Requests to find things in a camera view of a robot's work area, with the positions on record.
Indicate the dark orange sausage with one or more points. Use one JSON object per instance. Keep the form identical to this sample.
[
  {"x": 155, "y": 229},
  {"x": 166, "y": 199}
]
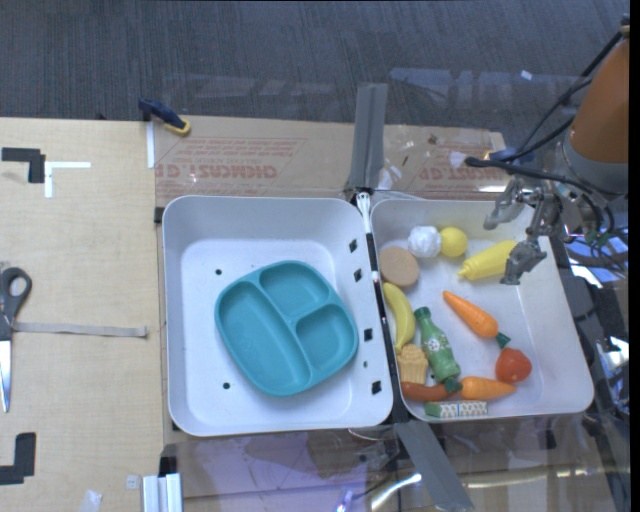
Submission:
[{"x": 422, "y": 392}]

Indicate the tan round biscuit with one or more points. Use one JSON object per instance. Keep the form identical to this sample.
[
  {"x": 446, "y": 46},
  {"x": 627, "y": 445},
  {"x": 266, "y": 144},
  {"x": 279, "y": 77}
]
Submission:
[{"x": 399, "y": 266}]

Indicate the brown cardboard board red print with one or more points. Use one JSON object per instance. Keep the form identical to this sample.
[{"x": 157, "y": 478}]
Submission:
[{"x": 240, "y": 165}]

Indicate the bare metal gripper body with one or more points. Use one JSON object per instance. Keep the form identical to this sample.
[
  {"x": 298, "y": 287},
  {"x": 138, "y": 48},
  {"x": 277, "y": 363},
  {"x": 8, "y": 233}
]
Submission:
[{"x": 560, "y": 210}]

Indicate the yellow banana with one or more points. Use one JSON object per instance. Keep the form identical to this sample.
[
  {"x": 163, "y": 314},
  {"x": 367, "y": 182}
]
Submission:
[{"x": 404, "y": 315}]

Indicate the orange toy tomato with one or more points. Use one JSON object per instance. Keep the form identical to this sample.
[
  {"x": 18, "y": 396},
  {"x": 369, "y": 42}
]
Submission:
[{"x": 512, "y": 366}]

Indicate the orange carrot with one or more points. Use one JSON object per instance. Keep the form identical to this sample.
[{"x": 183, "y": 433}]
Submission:
[
  {"x": 485, "y": 388},
  {"x": 472, "y": 316}
]

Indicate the yellow toy lemon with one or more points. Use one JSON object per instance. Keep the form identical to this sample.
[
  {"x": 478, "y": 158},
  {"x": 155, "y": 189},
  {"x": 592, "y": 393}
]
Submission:
[{"x": 454, "y": 242}]

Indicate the white toy cauliflower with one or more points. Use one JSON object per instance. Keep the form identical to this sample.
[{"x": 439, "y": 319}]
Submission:
[{"x": 424, "y": 242}]

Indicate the green and white carton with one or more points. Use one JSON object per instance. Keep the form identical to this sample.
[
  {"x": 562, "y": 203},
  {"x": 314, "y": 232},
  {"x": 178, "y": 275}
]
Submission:
[{"x": 456, "y": 409}]

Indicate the yellow mustard bottle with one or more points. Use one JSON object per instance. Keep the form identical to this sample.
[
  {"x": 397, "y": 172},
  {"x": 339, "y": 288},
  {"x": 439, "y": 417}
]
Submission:
[{"x": 487, "y": 261}]

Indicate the white plastic tray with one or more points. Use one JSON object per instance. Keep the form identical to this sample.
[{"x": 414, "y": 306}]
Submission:
[
  {"x": 200, "y": 310},
  {"x": 545, "y": 320}
]

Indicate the yellow toy cupcake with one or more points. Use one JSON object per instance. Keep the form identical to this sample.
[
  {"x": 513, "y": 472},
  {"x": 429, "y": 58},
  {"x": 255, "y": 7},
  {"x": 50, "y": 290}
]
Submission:
[{"x": 412, "y": 365}]

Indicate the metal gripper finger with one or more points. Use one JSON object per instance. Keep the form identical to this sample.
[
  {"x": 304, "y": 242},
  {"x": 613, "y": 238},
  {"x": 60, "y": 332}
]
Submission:
[
  {"x": 504, "y": 207},
  {"x": 524, "y": 260}
]

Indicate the green toy bottle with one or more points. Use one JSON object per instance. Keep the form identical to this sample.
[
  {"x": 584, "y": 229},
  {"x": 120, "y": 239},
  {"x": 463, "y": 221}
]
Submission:
[{"x": 437, "y": 347}]

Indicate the teal divided plate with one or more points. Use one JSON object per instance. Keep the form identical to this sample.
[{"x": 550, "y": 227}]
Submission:
[{"x": 285, "y": 330}]

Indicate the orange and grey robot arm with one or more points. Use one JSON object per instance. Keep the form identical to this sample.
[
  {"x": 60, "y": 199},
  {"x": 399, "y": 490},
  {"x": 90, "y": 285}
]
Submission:
[{"x": 605, "y": 100}]

